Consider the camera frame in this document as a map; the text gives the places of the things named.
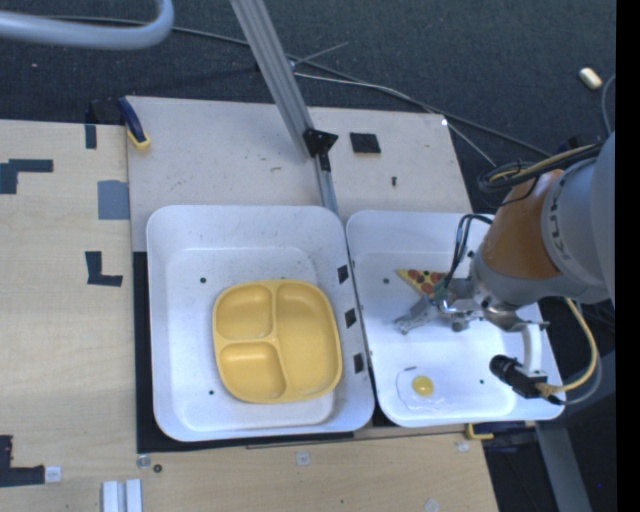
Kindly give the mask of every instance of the yellow cable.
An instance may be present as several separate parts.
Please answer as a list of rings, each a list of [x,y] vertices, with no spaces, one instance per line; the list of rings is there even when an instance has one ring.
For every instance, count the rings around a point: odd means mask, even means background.
[[[505,171],[502,171],[499,174],[496,174],[495,176],[491,176],[491,178],[489,179],[489,183],[491,183],[492,181],[497,180],[498,178],[502,178],[504,176],[508,176],[510,174],[516,174],[519,176],[524,176],[526,174],[532,173],[537,171],[538,169],[540,169],[541,167],[544,167],[546,165],[550,165],[553,164],[559,160],[562,160],[563,158],[567,158],[570,157],[576,153],[579,153],[580,151],[585,151],[587,149],[590,149],[594,146],[595,144],[591,144],[588,146],[582,146],[580,148],[576,148],[576,149],[570,149],[569,151],[565,151],[564,153],[559,153],[557,155],[553,155],[545,160],[542,160],[534,165],[532,165],[531,167],[527,167],[526,169],[508,169]]]
[[[573,303],[573,301],[566,297],[564,300],[567,303],[567,306],[569,306],[569,309],[571,310],[571,312],[573,313],[573,316],[580,324],[580,327],[584,331],[584,334],[587,337],[587,340],[589,341],[589,347],[591,349],[591,361],[589,361],[589,366],[585,370],[584,374],[582,374],[581,377],[579,377],[578,379],[576,379],[575,381],[569,384],[565,384],[562,386],[548,384],[546,382],[540,382],[536,384],[536,387],[538,388],[540,393],[542,393],[542,396],[545,398],[548,398],[549,396],[555,393],[560,393],[562,391],[570,391],[584,384],[587,380],[589,380],[589,377],[593,375],[593,372],[596,369],[596,364],[598,362],[598,347],[596,345],[596,340],[593,337],[593,334],[591,333],[591,329],[589,329],[587,322],[585,321],[583,316],[580,314],[580,311],[578,311],[578,308]]]

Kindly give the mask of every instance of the light wood surface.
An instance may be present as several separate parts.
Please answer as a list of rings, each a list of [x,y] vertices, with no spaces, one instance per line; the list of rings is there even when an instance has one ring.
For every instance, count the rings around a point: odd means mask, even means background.
[[[62,468],[60,483],[0,489],[1,511],[99,510],[101,482],[129,478],[148,511],[497,511],[482,446],[459,432],[158,453],[161,472],[138,468],[130,225],[97,203],[99,181],[128,179],[126,139],[97,133],[89,150],[82,125],[0,121],[0,162],[55,166],[0,195],[0,434],[14,467]],[[88,285],[85,251],[122,286]]]
[[[133,248],[145,250],[149,216],[169,204],[322,205],[314,161],[298,155],[272,104],[135,96],[151,138],[127,155]],[[471,212],[444,117],[310,107],[318,130],[338,136],[331,175],[340,218],[361,210]],[[351,133],[377,137],[356,153]]]

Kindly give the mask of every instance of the gray metal strip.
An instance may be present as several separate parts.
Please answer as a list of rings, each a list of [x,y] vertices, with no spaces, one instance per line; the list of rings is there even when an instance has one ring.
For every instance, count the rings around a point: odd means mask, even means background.
[[[545,429],[536,424],[536,435],[559,512],[591,512],[568,432]]]
[[[322,169],[320,157],[316,156],[316,174],[318,175],[318,186],[320,187],[320,195],[322,196],[322,205],[328,208],[336,215],[338,212],[338,200],[336,199],[336,191],[333,187],[333,177],[331,172]]]
[[[111,480],[100,486],[100,512],[142,512],[140,479]]]
[[[302,134],[313,128],[311,116],[264,2],[231,0],[231,5],[291,138],[300,154],[309,158]]]

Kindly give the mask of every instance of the metal pole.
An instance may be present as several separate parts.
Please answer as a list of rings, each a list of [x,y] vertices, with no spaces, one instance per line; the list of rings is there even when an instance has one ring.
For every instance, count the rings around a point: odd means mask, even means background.
[[[312,154],[305,141],[304,134],[314,130],[313,122],[263,0],[231,0],[231,6],[298,152],[305,160],[315,157],[323,205],[337,214],[326,155]]]

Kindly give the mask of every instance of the toy pizza slice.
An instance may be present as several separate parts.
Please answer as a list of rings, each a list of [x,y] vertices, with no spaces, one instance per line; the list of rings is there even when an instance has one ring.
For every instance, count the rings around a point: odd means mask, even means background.
[[[409,283],[418,293],[426,293],[429,298],[433,298],[434,293],[437,291],[435,285],[447,275],[446,272],[404,268],[397,269],[396,274]]]

